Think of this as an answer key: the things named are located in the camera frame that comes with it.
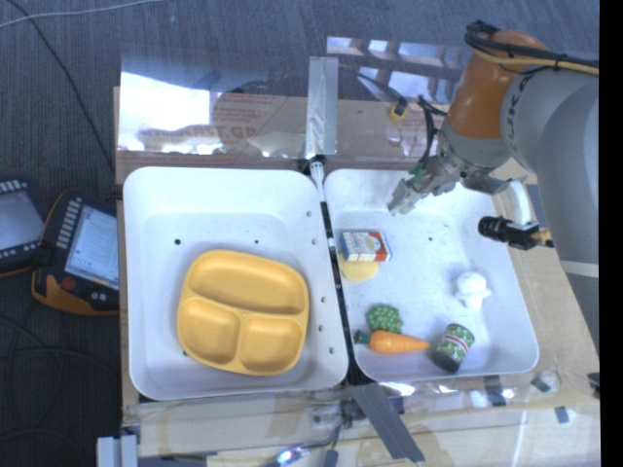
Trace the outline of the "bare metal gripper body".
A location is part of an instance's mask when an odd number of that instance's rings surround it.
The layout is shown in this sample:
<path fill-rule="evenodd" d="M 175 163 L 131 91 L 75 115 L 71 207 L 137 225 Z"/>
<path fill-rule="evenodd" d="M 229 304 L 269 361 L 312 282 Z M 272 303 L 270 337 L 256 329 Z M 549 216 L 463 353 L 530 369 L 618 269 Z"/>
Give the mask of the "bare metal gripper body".
<path fill-rule="evenodd" d="M 459 181 L 458 174 L 449 171 L 438 157 L 420 160 L 409 170 L 409 174 L 409 186 L 424 197 L 438 197 L 450 192 Z"/>

